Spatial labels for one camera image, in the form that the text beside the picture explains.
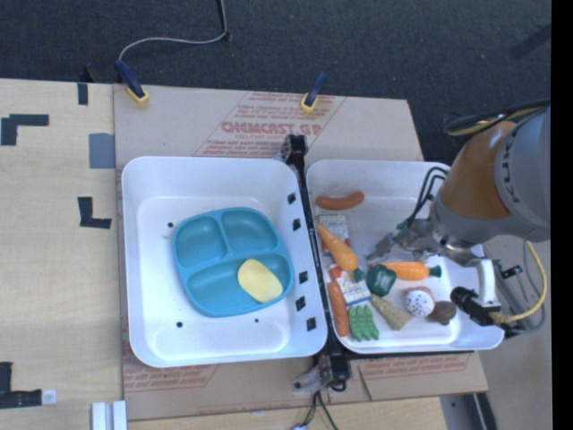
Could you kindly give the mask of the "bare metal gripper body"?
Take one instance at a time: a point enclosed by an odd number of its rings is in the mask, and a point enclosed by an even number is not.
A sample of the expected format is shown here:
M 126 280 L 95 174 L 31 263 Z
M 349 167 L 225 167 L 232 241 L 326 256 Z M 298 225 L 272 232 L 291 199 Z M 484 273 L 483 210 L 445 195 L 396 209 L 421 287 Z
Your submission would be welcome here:
M 453 236 L 438 220 L 404 220 L 397 225 L 396 240 L 413 254 L 436 254 L 461 266 L 476 265 L 484 258 L 483 250 L 478 245 Z

